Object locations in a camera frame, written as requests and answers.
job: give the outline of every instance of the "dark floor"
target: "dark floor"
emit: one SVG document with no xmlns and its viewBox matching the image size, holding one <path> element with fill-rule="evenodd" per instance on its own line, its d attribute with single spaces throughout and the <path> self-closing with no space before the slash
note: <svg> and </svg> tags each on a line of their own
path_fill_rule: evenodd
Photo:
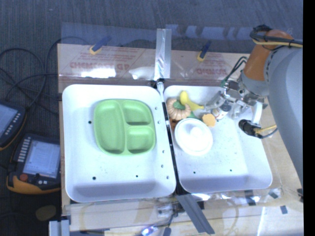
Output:
<svg viewBox="0 0 315 236">
<path fill-rule="evenodd" d="M 189 39 L 188 33 L 198 36 L 205 29 L 210 32 L 212 52 L 250 53 L 254 44 L 249 33 L 261 24 L 303 39 L 303 0 L 0 0 L 0 9 L 0 100 L 24 107 L 36 93 L 28 91 L 26 95 L 16 88 L 9 91 L 12 83 L 34 74 L 57 73 L 54 43 L 69 34 L 84 36 L 76 28 L 81 24 L 172 28 L 178 33 L 173 47 L 194 51 L 200 45 Z M 80 43 L 79 39 L 70 41 Z M 144 48 L 147 44 L 138 43 Z M 23 85 L 38 91 L 42 82 L 42 77 L 35 77 Z M 43 92 L 52 97 L 42 94 L 38 104 L 32 105 L 25 132 L 59 137 L 57 86 L 57 76 L 47 76 Z M 47 236 L 48 220 L 38 220 L 35 212 L 54 205 L 57 213 L 50 219 L 60 219 L 60 193 L 24 195 L 8 191 L 6 168 L 13 150 L 14 144 L 0 151 L 0 235 Z"/>
</svg>

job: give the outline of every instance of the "white plate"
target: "white plate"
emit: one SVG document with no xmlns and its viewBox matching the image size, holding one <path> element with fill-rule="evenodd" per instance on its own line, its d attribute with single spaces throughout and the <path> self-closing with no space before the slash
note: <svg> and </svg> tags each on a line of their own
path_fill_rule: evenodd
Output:
<svg viewBox="0 0 315 236">
<path fill-rule="evenodd" d="M 96 144 L 95 105 L 104 99 L 146 103 L 156 127 L 156 145 L 144 154 L 109 155 Z M 63 91 L 65 190 L 76 202 L 171 195 L 176 179 L 159 93 L 146 86 L 71 85 Z"/>
<path fill-rule="evenodd" d="M 222 88 L 169 86 L 164 91 L 164 98 L 166 101 L 179 99 L 183 90 L 188 92 L 192 102 L 204 105 Z M 205 111 L 198 109 L 194 114 L 200 118 Z M 184 189 L 191 193 L 211 193 L 270 186 L 272 173 L 262 142 L 246 135 L 238 127 L 241 119 L 251 120 L 251 109 L 247 109 L 239 119 L 232 119 L 228 114 L 210 128 L 213 145 L 208 153 L 202 155 L 185 153 L 172 132 L 179 180 Z"/>
</svg>

